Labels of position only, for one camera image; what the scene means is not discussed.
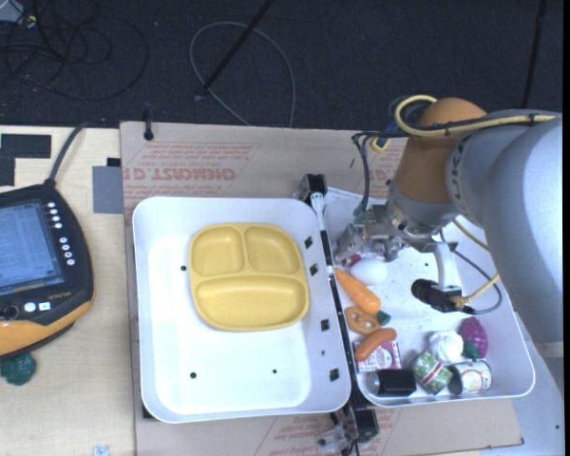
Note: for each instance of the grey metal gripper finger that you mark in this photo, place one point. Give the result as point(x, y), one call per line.
point(347, 241)
point(393, 250)

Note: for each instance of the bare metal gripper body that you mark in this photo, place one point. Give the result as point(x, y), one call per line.
point(388, 226)

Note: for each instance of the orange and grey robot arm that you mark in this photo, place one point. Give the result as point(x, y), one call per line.
point(513, 178)

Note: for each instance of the small red and white object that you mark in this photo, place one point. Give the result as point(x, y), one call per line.
point(352, 260)

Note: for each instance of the white egg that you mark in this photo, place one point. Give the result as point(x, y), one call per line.
point(368, 271)

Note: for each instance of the thin black and white rod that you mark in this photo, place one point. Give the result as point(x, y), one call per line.
point(333, 283)

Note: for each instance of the orange carrot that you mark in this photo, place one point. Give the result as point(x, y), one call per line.
point(358, 292)

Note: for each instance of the white plastic tray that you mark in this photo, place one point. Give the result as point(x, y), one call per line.
point(228, 364)
point(408, 311)

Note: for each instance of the brown pretzel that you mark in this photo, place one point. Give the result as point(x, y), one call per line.
point(357, 322)

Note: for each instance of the orange sausage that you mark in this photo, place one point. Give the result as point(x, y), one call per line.
point(374, 342)

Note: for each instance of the yellow divided plate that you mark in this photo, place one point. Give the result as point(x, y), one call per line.
point(249, 276)

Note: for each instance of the pink and white carton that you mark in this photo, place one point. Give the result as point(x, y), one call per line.
point(385, 356)

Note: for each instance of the white garlic bulb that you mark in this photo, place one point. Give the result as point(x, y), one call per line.
point(446, 345)

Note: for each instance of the brown cardboard board red print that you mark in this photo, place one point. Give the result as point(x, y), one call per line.
point(266, 164)

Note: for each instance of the purple grapes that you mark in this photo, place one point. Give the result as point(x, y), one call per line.
point(474, 334)

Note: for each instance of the green and white can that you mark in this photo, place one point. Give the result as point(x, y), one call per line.
point(431, 372)

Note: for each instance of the black can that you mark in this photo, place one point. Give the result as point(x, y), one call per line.
point(395, 382)

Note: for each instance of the white and yellow can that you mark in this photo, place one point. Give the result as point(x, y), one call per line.
point(472, 377)

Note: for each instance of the green broccoli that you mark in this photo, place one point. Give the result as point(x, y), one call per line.
point(18, 369)

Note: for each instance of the black cylinder on white bracket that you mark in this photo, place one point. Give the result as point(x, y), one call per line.
point(444, 280)

